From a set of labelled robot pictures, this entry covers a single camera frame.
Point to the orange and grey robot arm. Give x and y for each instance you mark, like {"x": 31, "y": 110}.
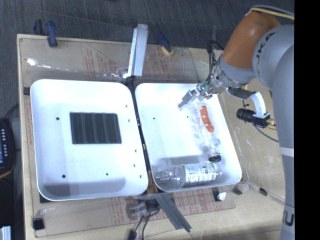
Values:
{"x": 280, "y": 59}

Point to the orange sausage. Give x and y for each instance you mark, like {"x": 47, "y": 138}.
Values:
{"x": 207, "y": 119}

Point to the white plastic tray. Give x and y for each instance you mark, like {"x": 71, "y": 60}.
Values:
{"x": 82, "y": 164}
{"x": 170, "y": 134}

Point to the brown cardboard board red print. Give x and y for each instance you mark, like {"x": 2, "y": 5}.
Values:
{"x": 200, "y": 205}

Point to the black ribbed rectangular mat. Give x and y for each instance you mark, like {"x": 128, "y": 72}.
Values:
{"x": 95, "y": 128}

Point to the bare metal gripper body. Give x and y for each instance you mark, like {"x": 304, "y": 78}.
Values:
{"x": 214, "y": 85}

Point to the black cylinder on white bracket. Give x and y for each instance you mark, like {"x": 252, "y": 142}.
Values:
{"x": 250, "y": 114}

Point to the clear plastic bottle green label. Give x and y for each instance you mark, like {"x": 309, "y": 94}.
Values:
{"x": 197, "y": 175}

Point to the clear plastic bottle black cap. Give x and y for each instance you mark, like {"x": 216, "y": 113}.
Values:
{"x": 211, "y": 144}

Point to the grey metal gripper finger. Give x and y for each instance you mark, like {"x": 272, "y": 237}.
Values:
{"x": 186, "y": 100}

